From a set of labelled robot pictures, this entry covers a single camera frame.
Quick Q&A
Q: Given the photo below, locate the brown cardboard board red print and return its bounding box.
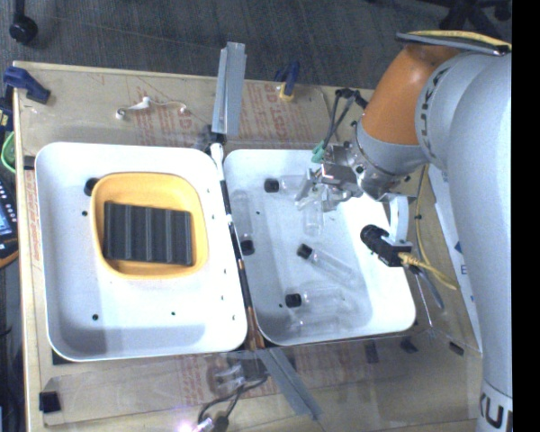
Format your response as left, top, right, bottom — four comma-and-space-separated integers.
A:
12, 60, 483, 432

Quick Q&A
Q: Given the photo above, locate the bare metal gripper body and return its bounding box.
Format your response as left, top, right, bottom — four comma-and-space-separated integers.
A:
319, 143, 391, 203

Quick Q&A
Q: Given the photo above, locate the white plastic tray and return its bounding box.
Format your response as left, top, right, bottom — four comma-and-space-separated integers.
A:
222, 148, 418, 347
34, 140, 248, 363

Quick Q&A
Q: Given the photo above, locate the white plastic strip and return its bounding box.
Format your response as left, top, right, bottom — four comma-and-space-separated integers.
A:
115, 95, 188, 122

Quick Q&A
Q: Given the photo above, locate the black cylinder on white bracket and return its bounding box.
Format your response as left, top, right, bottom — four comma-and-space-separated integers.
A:
359, 193, 415, 269

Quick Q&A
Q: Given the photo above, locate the thin black and white rod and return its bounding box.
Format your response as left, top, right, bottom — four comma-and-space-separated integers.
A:
209, 142, 258, 351

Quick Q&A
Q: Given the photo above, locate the orange bowl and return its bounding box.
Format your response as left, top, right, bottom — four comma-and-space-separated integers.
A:
89, 171, 210, 280

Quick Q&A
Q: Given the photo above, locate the clear plastic bottle black cap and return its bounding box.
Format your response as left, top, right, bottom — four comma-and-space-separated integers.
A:
283, 285, 353, 315
296, 242, 357, 284
263, 174, 310, 196
230, 189, 257, 257

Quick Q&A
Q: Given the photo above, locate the black office chair base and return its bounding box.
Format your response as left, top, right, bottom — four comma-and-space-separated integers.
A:
8, 0, 139, 45
360, 0, 513, 41

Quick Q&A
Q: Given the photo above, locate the black block with thin wires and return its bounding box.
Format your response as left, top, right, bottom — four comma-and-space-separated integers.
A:
238, 358, 270, 383

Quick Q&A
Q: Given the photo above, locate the black ribbed rack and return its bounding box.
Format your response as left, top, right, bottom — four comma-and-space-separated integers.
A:
103, 201, 195, 267

